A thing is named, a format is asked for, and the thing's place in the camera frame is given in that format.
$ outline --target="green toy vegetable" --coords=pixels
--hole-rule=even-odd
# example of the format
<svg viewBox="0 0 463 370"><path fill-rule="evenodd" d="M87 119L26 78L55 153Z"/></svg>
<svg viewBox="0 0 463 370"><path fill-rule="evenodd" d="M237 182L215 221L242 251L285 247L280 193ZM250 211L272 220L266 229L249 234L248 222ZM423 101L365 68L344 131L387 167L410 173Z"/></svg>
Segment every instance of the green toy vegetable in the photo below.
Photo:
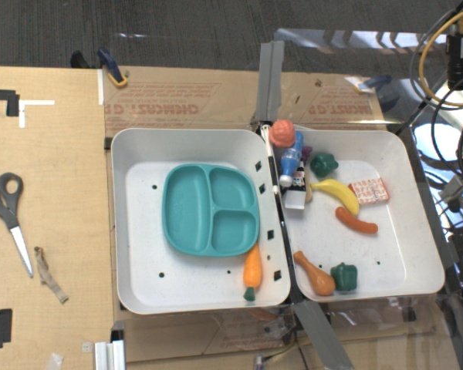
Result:
<svg viewBox="0 0 463 370"><path fill-rule="evenodd" d="M352 291L357 289L357 267L343 262L331 268L337 291Z"/></svg>
<svg viewBox="0 0 463 370"><path fill-rule="evenodd" d="M318 153L310 162L310 168L319 178L324 178L339 166L331 153Z"/></svg>

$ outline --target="white tray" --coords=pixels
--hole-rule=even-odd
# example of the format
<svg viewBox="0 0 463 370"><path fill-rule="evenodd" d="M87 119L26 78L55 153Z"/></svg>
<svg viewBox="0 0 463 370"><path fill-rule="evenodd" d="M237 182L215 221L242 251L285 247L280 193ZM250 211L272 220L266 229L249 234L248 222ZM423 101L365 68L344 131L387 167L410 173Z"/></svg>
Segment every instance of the white tray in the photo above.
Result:
<svg viewBox="0 0 463 370"><path fill-rule="evenodd" d="M334 214L340 202L318 190L305 210L286 210L293 253L303 251L327 273L341 262L358 269L355 291L323 297L296 266L302 293L314 301L329 302L438 291L444 270L400 139L384 131L302 129L302 133L313 155L331 153L339 162L338 169L326 178L348 184L380 177L390 195L386 203L360 206L359 218L378 224L375 236L342 225ZM306 172L311 182L318 181L308 166Z"/></svg>
<svg viewBox="0 0 463 370"><path fill-rule="evenodd" d="M117 287L128 310L148 315L267 307L288 297L285 248L268 155L259 136L247 130L127 129L113 139L112 163ZM245 255L195 257L177 252L167 242L161 210L164 181L183 163L239 169L255 184L263 279L254 302L243 298ZM282 277L275 279L275 272Z"/></svg>

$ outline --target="yellow banana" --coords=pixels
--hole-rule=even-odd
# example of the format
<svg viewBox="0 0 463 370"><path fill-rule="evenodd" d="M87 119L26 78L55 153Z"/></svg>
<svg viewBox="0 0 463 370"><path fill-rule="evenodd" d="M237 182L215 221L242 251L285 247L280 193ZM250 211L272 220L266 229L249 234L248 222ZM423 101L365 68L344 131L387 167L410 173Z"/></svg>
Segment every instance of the yellow banana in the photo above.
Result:
<svg viewBox="0 0 463 370"><path fill-rule="evenodd" d="M310 187L315 190L321 190L323 192L332 194L341 200L343 205L353 215L358 215L360 205L358 203L357 196L352 190L347 187L344 183L328 178L318 183L311 183Z"/></svg>

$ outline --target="teal plate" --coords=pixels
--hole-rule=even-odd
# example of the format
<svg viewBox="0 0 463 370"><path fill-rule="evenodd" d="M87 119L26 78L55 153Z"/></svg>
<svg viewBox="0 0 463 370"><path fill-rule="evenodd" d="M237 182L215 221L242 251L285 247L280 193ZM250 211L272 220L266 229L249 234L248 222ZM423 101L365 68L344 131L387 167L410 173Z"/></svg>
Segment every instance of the teal plate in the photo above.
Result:
<svg viewBox="0 0 463 370"><path fill-rule="evenodd" d="M259 206L252 181L241 171L211 164L175 167L163 193L163 229L185 254L244 254L259 235Z"/></svg>

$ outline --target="wooden table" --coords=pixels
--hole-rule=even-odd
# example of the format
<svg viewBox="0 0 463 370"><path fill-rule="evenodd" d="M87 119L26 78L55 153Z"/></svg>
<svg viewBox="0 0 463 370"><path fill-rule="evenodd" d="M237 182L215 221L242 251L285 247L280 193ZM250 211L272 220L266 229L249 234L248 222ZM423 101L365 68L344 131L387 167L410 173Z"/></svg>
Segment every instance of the wooden table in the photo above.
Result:
<svg viewBox="0 0 463 370"><path fill-rule="evenodd" d="M42 369L52 353L64 357L63 370L91 369L92 354L83 352L83 343L110 340L116 300L98 71L0 67L0 89L13 89L21 99L55 101L27 106L25 128L17 117L5 116L0 101L0 174L11 171L24 180L19 221L35 272L30 279L0 220L0 309L13 311L12 340L0 348L0 369ZM69 295L65 304L40 284L36 246L44 249L52 276ZM348 335L343 344L356 368L458 368L444 319L438 310L434 315L435 328L427 333L356 341ZM311 346L303 351L310 368L322 368ZM127 367L237 369L252 367L252 359L253 353L242 352ZM303 365L295 348L268 368Z"/></svg>

